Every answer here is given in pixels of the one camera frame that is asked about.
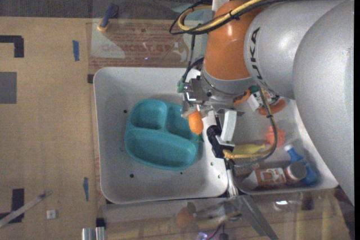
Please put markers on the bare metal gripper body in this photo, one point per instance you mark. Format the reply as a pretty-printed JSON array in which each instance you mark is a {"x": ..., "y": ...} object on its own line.
[{"x": 197, "y": 91}]

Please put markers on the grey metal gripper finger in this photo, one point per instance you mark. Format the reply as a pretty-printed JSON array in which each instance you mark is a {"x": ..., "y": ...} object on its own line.
[
  {"x": 186, "y": 111},
  {"x": 206, "y": 112}
]

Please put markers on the orange carrot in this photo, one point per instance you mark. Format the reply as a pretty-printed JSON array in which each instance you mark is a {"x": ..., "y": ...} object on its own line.
[{"x": 195, "y": 122}]

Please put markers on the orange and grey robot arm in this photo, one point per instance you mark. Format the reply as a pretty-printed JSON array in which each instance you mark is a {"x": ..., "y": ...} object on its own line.
[{"x": 281, "y": 45}]

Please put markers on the orange doughnut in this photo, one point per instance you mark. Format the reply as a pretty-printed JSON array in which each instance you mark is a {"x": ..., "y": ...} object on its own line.
[{"x": 241, "y": 97}]

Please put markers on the teal divided plate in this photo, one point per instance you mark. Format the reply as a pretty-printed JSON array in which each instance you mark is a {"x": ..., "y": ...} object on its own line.
[{"x": 160, "y": 146}]

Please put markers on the white plastic tray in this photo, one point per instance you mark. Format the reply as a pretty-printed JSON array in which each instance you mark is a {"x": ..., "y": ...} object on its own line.
[
  {"x": 157, "y": 185},
  {"x": 250, "y": 129}
]

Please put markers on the white packet with coloured print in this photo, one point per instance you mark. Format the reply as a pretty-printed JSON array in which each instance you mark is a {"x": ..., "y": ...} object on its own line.
[{"x": 254, "y": 101}]

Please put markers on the yellow banana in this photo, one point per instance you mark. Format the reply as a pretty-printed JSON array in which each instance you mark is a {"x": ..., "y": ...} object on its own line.
[{"x": 250, "y": 149}]

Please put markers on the brown cardboard board red print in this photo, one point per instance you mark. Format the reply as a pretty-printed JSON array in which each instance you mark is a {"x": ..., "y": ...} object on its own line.
[{"x": 146, "y": 53}]

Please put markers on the orange sausage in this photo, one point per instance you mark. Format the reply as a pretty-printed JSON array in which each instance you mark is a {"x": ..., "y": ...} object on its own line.
[{"x": 277, "y": 108}]

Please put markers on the salmon orange star-shaped toy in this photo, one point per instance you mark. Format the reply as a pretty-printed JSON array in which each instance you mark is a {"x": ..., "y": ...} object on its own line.
[{"x": 274, "y": 136}]

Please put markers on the orange and white carton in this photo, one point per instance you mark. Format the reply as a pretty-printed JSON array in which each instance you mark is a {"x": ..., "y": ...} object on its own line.
[{"x": 267, "y": 178}]

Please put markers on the blue bottle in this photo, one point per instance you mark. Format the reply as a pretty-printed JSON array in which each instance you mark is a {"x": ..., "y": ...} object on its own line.
[{"x": 295, "y": 156}]

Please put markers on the red can with grey lid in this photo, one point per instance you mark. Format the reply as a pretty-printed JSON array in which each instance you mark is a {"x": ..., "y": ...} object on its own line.
[{"x": 295, "y": 172}]

